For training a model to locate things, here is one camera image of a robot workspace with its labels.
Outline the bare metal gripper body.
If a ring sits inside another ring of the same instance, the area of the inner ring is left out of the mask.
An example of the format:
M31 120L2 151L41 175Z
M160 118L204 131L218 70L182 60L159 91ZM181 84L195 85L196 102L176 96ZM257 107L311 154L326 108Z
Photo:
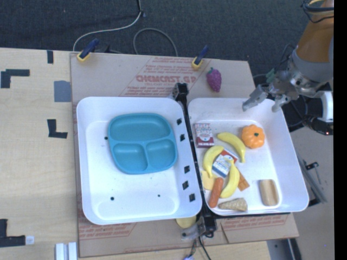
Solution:
M267 75L268 90L273 95L286 95L296 99L299 95L313 97L318 82L312 81L297 70L280 70Z

